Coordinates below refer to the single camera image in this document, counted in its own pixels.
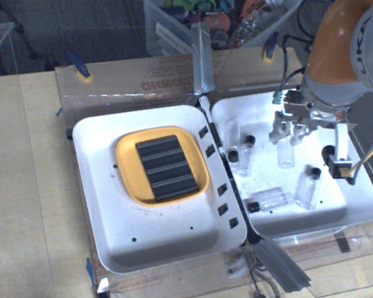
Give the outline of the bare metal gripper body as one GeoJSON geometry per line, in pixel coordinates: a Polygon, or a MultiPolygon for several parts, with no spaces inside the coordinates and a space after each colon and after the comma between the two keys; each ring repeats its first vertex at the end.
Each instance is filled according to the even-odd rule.
{"type": "Polygon", "coordinates": [[[311,130],[318,127],[334,128],[344,123],[350,111],[350,105],[330,103],[317,97],[307,87],[288,90],[281,95],[283,111],[281,118],[294,125],[307,126],[311,130]]]}

